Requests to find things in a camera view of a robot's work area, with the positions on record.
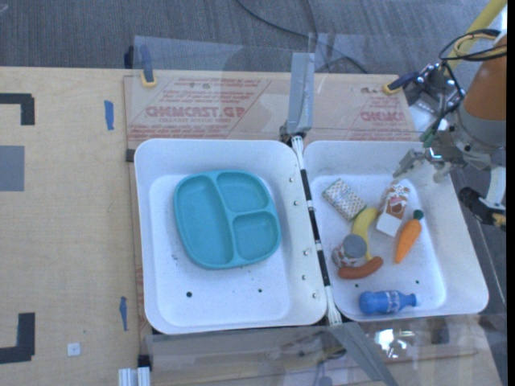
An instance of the blue bottle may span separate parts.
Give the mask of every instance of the blue bottle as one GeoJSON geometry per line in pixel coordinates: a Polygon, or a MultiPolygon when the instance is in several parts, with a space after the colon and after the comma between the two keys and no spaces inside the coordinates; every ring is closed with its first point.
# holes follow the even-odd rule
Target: blue bottle
{"type": "Polygon", "coordinates": [[[365,314],[397,313],[405,306],[416,306],[414,294],[404,294],[398,290],[382,290],[380,292],[363,292],[360,295],[360,309],[365,314]]]}

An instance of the toy banana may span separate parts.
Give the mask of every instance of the toy banana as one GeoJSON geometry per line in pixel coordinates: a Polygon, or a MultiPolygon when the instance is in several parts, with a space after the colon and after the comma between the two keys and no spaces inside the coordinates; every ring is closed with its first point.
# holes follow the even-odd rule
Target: toy banana
{"type": "Polygon", "coordinates": [[[352,223],[352,233],[363,237],[367,244],[367,260],[372,259],[369,251],[369,226],[377,218],[378,213],[375,207],[366,207],[358,213],[352,223]]]}

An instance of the black wire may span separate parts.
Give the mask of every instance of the black wire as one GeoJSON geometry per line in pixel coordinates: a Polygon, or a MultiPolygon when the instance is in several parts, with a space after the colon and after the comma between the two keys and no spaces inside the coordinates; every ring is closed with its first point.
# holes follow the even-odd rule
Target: black wire
{"type": "Polygon", "coordinates": [[[448,107],[445,107],[443,108],[443,111],[439,114],[438,118],[436,119],[435,123],[433,123],[431,125],[431,132],[433,134],[436,134],[436,132],[438,131],[438,128],[440,126],[440,123],[442,123],[442,120],[443,118],[448,115],[449,113],[452,113],[454,112],[458,106],[459,106],[459,103],[460,101],[457,101],[454,105],[452,105],[452,107],[448,108],[448,107]]]}
{"type": "MultiPolygon", "coordinates": [[[[243,3],[242,0],[236,0],[236,1],[245,11],[247,11],[247,13],[249,13],[253,17],[257,18],[258,20],[268,24],[269,26],[277,28],[277,29],[279,29],[281,31],[285,31],[287,33],[291,33],[291,34],[294,34],[294,35],[299,35],[299,36],[304,37],[304,38],[308,38],[308,40],[309,40],[309,38],[310,38],[309,35],[305,35],[304,33],[301,33],[299,31],[291,30],[290,28],[286,28],[286,27],[278,25],[277,23],[273,23],[270,20],[267,20],[266,18],[263,18],[262,16],[260,16],[260,15],[256,14],[255,12],[253,12],[250,8],[247,7],[246,4],[243,3]]],[[[306,2],[307,2],[307,6],[309,8],[309,14],[311,16],[311,21],[312,21],[313,28],[314,28],[314,33],[313,34],[315,35],[315,42],[316,42],[316,44],[322,43],[327,48],[330,48],[330,49],[332,49],[334,51],[337,51],[342,56],[340,59],[332,60],[332,61],[329,62],[327,60],[326,56],[325,56],[325,53],[323,53],[325,66],[317,69],[316,71],[317,72],[321,72],[323,70],[323,68],[326,68],[328,70],[328,72],[331,72],[331,66],[333,64],[336,64],[336,63],[338,63],[341,60],[347,60],[351,64],[354,64],[355,67],[359,68],[361,72],[367,74],[368,73],[367,70],[357,60],[352,59],[351,57],[348,57],[347,55],[342,53],[340,50],[336,49],[334,46],[319,41],[319,32],[318,32],[318,29],[317,29],[317,26],[316,26],[315,12],[313,11],[313,5],[311,4],[310,0],[306,0],[306,2]]]]}
{"type": "Polygon", "coordinates": [[[450,47],[452,46],[454,43],[456,43],[459,39],[462,39],[463,37],[467,36],[467,35],[470,35],[472,38],[474,37],[474,35],[478,34],[478,33],[483,33],[483,34],[486,34],[486,35],[491,35],[492,37],[497,37],[500,32],[498,30],[493,30],[493,29],[479,29],[479,30],[474,30],[474,31],[470,31],[469,33],[465,34],[465,35],[461,35],[461,36],[458,36],[456,37],[454,40],[452,40],[446,47],[444,47],[442,49],[442,51],[439,53],[439,58],[440,60],[442,61],[449,61],[449,60],[466,60],[466,61],[477,61],[477,62],[481,62],[481,61],[486,61],[486,60],[493,60],[493,59],[497,59],[499,57],[503,57],[505,55],[508,55],[508,52],[505,52],[505,53],[500,53],[500,54],[497,54],[497,55],[490,55],[490,56],[485,56],[485,57],[480,57],[480,58],[476,58],[478,55],[483,55],[483,54],[488,54],[490,52],[492,52],[493,50],[496,50],[500,47],[507,47],[506,44],[503,44],[503,45],[500,45],[500,46],[497,46],[497,47],[492,47],[492,48],[489,48],[489,49],[486,49],[486,50],[482,50],[482,51],[476,51],[474,53],[470,53],[470,54],[466,54],[466,55],[456,55],[454,57],[444,57],[443,56],[443,53],[450,47]]]}
{"type": "Polygon", "coordinates": [[[449,66],[449,63],[447,61],[444,61],[442,63],[442,66],[446,68],[447,72],[449,73],[449,76],[452,78],[452,81],[454,81],[454,84],[456,86],[456,90],[458,90],[459,98],[461,100],[464,99],[464,91],[461,89],[458,83],[458,79],[456,79],[454,72],[452,71],[451,66],[449,66]]]}

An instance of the blue tape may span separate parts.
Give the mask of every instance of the blue tape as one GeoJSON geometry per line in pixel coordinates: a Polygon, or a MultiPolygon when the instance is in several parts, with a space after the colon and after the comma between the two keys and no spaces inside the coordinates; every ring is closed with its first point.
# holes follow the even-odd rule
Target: blue tape
{"type": "Polygon", "coordinates": [[[105,109],[105,123],[107,124],[107,130],[114,130],[114,107],[111,101],[104,101],[105,109]]]}
{"type": "Polygon", "coordinates": [[[120,315],[122,316],[123,330],[127,331],[127,298],[122,296],[120,298],[120,315]]]}

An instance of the gray tape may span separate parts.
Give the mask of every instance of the gray tape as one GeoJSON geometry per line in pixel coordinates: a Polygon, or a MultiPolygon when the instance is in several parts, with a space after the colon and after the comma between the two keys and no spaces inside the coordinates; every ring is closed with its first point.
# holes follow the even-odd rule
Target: gray tape
{"type": "Polygon", "coordinates": [[[290,104],[286,131],[306,133],[313,124],[313,88],[315,86],[315,55],[294,53],[291,62],[290,104]]]}
{"type": "Polygon", "coordinates": [[[0,191],[25,190],[25,147],[0,146],[0,191]]]}

